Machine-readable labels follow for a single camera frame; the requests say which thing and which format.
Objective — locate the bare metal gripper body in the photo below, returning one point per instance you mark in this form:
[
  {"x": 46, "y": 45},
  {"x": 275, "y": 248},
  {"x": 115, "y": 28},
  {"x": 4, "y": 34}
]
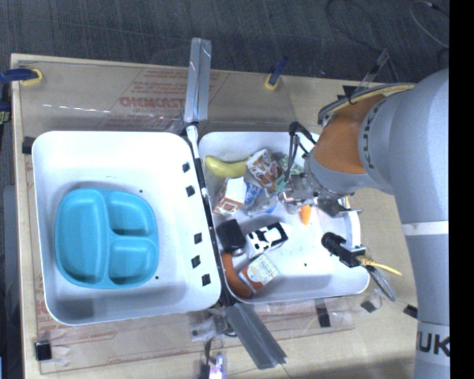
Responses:
[{"x": 300, "y": 190}]

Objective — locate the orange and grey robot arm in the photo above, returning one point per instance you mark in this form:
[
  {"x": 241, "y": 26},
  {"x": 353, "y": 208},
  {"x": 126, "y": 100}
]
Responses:
[{"x": 418, "y": 140}]

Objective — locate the green and white packet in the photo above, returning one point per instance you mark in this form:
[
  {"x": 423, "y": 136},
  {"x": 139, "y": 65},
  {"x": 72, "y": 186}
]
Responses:
[{"x": 294, "y": 169}]

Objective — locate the orange carrot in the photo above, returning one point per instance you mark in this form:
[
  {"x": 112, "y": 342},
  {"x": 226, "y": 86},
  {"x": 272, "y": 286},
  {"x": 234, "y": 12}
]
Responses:
[{"x": 306, "y": 214}]

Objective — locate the blue and white packet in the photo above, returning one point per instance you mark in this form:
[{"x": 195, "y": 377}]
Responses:
[{"x": 257, "y": 197}]

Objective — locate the orange and white patterned carton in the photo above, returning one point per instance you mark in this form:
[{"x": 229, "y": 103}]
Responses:
[{"x": 262, "y": 168}]

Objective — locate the black and white cow-print carton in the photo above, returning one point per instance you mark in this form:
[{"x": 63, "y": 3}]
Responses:
[{"x": 266, "y": 239}]

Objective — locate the white carton with orange square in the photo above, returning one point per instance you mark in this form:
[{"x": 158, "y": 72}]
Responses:
[{"x": 231, "y": 197}]

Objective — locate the white plastic tray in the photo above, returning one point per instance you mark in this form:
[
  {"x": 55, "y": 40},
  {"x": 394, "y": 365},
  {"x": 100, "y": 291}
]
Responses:
[
  {"x": 312, "y": 267},
  {"x": 114, "y": 156}
]

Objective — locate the yellow banana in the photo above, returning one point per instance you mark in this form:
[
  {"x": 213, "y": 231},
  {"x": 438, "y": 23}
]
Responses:
[{"x": 225, "y": 167}]

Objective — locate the black rounded box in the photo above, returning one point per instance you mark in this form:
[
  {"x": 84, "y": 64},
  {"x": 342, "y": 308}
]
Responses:
[{"x": 231, "y": 235}]

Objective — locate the orange sausage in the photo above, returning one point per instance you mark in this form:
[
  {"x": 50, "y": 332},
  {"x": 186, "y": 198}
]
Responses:
[{"x": 233, "y": 276}]

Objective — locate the brown cardboard board red print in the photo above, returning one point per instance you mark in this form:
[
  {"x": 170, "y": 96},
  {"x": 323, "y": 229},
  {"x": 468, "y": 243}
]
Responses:
[{"x": 158, "y": 93}]

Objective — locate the blue divided plate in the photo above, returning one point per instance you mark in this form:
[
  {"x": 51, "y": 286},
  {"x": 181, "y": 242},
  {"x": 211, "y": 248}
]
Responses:
[{"x": 87, "y": 239}]

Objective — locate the black cylinder on white bracket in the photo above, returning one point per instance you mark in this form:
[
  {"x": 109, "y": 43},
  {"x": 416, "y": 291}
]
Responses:
[{"x": 341, "y": 249}]

